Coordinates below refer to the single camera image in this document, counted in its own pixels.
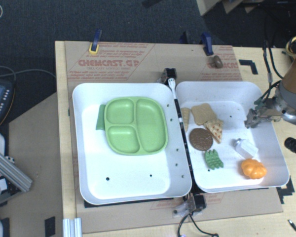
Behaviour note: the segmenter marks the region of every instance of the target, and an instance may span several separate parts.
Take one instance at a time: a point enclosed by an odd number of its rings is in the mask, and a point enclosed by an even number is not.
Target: chocolate cookie
[[[209,131],[203,128],[195,128],[189,134],[189,141],[195,149],[206,151],[212,146],[213,137]]]

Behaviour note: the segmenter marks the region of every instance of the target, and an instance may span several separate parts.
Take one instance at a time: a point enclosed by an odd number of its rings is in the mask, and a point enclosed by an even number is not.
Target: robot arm
[[[275,95],[263,99],[273,87],[276,88]],[[273,84],[267,92],[255,102],[255,109],[249,110],[245,126],[253,128],[261,122],[281,119],[296,125],[296,55],[283,79]]]

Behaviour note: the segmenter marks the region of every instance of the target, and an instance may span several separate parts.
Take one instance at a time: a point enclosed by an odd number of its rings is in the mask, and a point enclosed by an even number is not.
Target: dark carpet
[[[288,5],[273,6],[279,1]],[[213,44],[284,47],[296,35],[296,0],[266,0],[246,13],[229,14],[218,3],[203,17],[196,0],[0,0],[0,66],[14,71],[41,69],[55,73],[56,40],[179,43],[183,32],[199,44],[203,32]],[[0,75],[8,73],[0,69]],[[42,72],[17,75],[16,97],[5,123],[56,92],[56,81]]]

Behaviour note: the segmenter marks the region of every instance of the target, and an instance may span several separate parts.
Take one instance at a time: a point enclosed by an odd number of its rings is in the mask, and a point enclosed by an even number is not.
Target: blue clamp
[[[212,37],[207,32],[203,32],[201,35],[201,43],[205,46],[203,47],[205,53],[207,56],[213,55],[213,49],[212,49]]]
[[[93,54],[93,55],[98,53],[98,50],[99,50],[98,42],[100,41],[101,36],[102,36],[102,30],[101,29],[97,29],[95,31],[94,40],[90,44],[90,47],[89,47],[89,52],[91,54]]]

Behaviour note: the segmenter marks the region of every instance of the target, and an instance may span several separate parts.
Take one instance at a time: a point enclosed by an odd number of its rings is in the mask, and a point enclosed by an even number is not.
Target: green divided plate
[[[100,106],[109,146],[123,155],[151,155],[168,143],[164,112],[159,103],[146,97],[121,97]],[[101,118],[97,129],[103,129]]]

